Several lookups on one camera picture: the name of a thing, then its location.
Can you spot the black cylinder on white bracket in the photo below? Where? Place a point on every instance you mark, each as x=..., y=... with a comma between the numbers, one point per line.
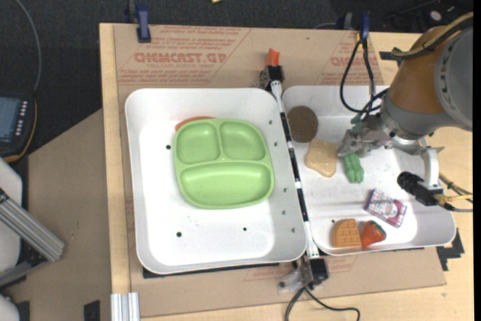
x=413, y=184

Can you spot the orange toy waffle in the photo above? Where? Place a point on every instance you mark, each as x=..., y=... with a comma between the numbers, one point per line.
x=345, y=234

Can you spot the beige bread slice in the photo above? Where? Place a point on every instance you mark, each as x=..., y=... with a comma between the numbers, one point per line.
x=321, y=158

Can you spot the orange plastic piece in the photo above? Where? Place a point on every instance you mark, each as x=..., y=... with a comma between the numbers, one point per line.
x=274, y=56

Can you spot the green divided plate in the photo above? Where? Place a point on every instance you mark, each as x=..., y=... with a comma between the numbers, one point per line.
x=225, y=176

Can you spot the brown round biscuit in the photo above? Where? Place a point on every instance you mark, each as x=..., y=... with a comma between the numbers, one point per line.
x=302, y=124

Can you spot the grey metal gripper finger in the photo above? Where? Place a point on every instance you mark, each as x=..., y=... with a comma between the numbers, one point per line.
x=364, y=152
x=345, y=146

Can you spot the thin black and white rod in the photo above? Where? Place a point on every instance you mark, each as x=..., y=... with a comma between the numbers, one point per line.
x=297, y=176

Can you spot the brown cardboard board red print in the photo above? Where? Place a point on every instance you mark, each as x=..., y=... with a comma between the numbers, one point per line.
x=195, y=60

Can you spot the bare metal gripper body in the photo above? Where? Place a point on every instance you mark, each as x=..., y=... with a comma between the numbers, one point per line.
x=376, y=133

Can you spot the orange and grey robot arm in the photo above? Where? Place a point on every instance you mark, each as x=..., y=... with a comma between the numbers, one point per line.
x=417, y=86

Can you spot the green toy vegetable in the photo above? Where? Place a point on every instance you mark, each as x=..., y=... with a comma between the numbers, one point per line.
x=354, y=171

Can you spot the red toy strawberry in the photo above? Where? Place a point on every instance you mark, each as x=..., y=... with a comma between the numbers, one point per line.
x=373, y=234

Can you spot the pink and white packet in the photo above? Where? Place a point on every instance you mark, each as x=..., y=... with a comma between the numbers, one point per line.
x=385, y=207

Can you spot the white plastic tray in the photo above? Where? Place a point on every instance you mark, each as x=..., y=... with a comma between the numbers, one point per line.
x=210, y=237
x=338, y=195

